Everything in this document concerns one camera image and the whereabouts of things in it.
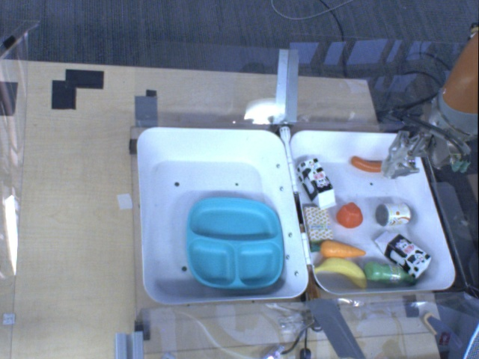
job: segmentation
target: wooden table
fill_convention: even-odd
[[[104,87],[77,89],[76,110],[52,110],[52,80],[64,80],[66,69],[102,70]],[[128,145],[135,96],[156,90],[163,119],[214,113],[223,121],[241,118],[253,100],[274,97],[275,86],[271,75],[28,63],[12,358],[113,358],[115,333],[133,330],[132,210],[119,204],[118,195],[132,193]],[[367,83],[357,80],[301,77],[299,117],[376,124]],[[264,307],[191,307],[188,315],[160,307],[163,341],[147,357],[257,357],[274,342],[292,342],[294,335],[281,332]],[[369,358],[437,355],[433,335],[417,318],[346,314]],[[225,333],[235,326],[242,335]],[[310,341],[318,357],[335,357],[324,333]]]

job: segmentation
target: banana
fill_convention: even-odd
[[[350,260],[344,258],[328,258],[318,267],[314,269],[317,274],[321,271],[331,271],[338,274],[346,275],[357,287],[366,288],[366,275],[364,271]]]

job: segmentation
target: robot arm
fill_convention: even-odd
[[[386,177],[417,173],[415,159],[425,156],[436,168],[449,164],[453,171],[466,172],[471,153],[466,142],[478,137],[478,39],[475,28],[429,115],[423,120],[409,115],[400,118],[419,131],[414,136],[398,132],[382,163]]]

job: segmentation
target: orange carrot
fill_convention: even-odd
[[[369,171],[371,173],[381,173],[381,161],[367,161],[358,156],[353,156],[351,158],[351,164],[355,168],[358,168],[362,171]]]
[[[325,258],[360,257],[366,254],[366,252],[360,248],[329,239],[321,243],[320,253]]]

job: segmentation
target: green bottle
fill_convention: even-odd
[[[368,262],[364,265],[364,273],[368,280],[384,283],[415,283],[415,278],[406,273],[399,265]]]

